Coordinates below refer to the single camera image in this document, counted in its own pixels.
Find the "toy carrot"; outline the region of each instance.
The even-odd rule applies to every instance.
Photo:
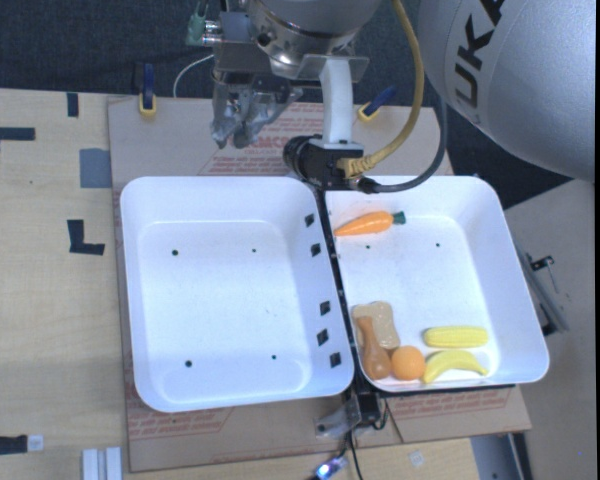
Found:
[[[386,231],[392,224],[407,222],[403,212],[391,214],[385,211],[371,212],[340,226],[333,234],[335,236],[364,235]]]

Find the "black floor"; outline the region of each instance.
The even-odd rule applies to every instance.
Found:
[[[235,6],[237,0],[229,0]],[[417,26],[418,0],[403,0]],[[0,0],[0,87],[128,94],[137,62],[155,68],[155,91],[170,96],[180,70],[210,53],[184,45],[187,21],[197,0]],[[210,15],[218,11],[211,1]],[[389,85],[392,102],[412,101],[411,56],[387,3],[360,34],[357,53],[370,58],[356,85],[364,103]],[[210,97],[211,64],[188,72],[178,94]],[[319,101],[320,94],[304,98]],[[425,104],[438,99],[427,84]],[[452,110],[448,112],[448,152],[456,174],[490,183],[505,208],[558,186],[569,178],[513,158]]]

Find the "yellow cable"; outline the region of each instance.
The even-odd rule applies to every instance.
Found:
[[[409,113],[409,119],[405,123],[404,127],[393,141],[387,144],[384,148],[370,155],[363,156],[362,158],[341,158],[338,160],[337,167],[342,169],[345,173],[346,178],[355,178],[362,173],[373,169],[378,163],[387,158],[389,155],[394,153],[403,143],[407,140],[407,137],[413,131],[416,125],[418,116],[420,115],[420,108],[422,107],[422,99],[424,97],[424,66],[422,65],[422,58],[420,57],[420,46],[416,34],[411,26],[409,17],[407,16],[404,6],[400,0],[391,0],[393,10],[402,25],[411,52],[413,55],[416,83],[413,95],[413,104],[411,105],[411,112]]]

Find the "white cable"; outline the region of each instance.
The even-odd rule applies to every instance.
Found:
[[[189,64],[188,66],[186,66],[182,71],[180,71],[180,73],[178,73],[178,76],[176,77],[176,80],[173,82],[173,97],[177,98],[178,97],[178,83],[180,82],[180,79],[182,78],[182,76],[189,71],[191,68],[197,66],[198,64],[202,64],[203,62],[209,60],[209,59],[213,59],[213,54],[211,55],[207,55],[206,57],[203,57],[202,59],[198,59],[193,61],[191,64]]]

